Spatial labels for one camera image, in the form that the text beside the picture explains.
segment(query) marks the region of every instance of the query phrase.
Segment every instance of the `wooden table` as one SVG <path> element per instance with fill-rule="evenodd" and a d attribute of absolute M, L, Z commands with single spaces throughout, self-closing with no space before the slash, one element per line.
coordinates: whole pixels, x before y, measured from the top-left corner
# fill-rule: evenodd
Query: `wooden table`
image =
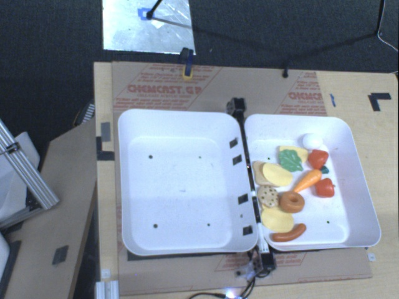
<path fill-rule="evenodd" d="M 376 259 L 370 263 L 373 277 L 255 287 L 250 298 L 393 298 L 399 291 L 398 80 L 388 74 L 343 72 L 317 72 L 317 78 L 327 114 L 345 120 L 352 129 L 380 222 L 381 241 L 369 250 Z M 392 99 L 377 100 L 380 111 L 375 111 L 370 104 L 369 95 L 372 93 L 389 93 Z M 113 121 L 112 103 L 112 66 L 97 63 L 96 136 L 101 136 L 103 122 Z M 114 151 L 112 132 L 110 139 L 102 143 L 102 149 Z M 100 268 L 104 282 L 118 280 L 114 169 L 113 161 L 97 162 Z M 183 299 L 194 293 L 162 293 L 123 298 Z"/>

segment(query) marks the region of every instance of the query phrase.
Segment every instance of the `orange carrot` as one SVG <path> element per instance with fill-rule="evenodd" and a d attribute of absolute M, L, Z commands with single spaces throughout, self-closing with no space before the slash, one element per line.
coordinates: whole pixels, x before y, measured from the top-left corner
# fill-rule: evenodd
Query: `orange carrot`
<path fill-rule="evenodd" d="M 309 171 L 294 187 L 294 192 L 303 191 L 305 188 L 311 187 L 322 179 L 322 172 L 319 169 Z"/>

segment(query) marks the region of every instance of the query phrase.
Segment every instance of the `toy donut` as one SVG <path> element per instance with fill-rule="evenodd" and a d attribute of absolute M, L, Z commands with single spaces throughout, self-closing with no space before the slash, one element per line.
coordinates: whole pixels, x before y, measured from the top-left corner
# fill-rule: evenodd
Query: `toy donut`
<path fill-rule="evenodd" d="M 305 206 L 305 200 L 297 192 L 288 191 L 280 197 L 280 207 L 286 212 L 300 212 Z"/>

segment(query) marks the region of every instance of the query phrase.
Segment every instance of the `red tomato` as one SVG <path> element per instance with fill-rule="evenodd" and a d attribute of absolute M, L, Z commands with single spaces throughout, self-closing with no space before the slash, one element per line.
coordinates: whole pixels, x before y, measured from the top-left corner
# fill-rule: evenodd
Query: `red tomato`
<path fill-rule="evenodd" d="M 314 169 L 320 169 L 324 166 L 328 158 L 329 154 L 326 151 L 314 149 L 311 154 L 309 154 L 308 161 Z"/>
<path fill-rule="evenodd" d="M 334 196 L 334 185 L 331 179 L 325 178 L 314 184 L 316 188 L 316 194 L 320 197 L 332 197 Z"/>

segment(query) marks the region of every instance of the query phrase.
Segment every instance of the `dark floor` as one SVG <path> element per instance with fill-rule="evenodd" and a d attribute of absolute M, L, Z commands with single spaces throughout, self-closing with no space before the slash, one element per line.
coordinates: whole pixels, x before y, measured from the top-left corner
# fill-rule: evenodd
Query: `dark floor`
<path fill-rule="evenodd" d="M 195 63 L 397 71 L 398 54 L 375 35 L 380 1 L 190 0 Z M 381 33 L 397 48 L 399 0 L 386 2 Z M 0 118 L 15 135 L 28 131 L 40 152 L 93 98 L 94 62 L 178 60 L 104 51 L 102 0 L 0 0 L 0 32 Z"/>

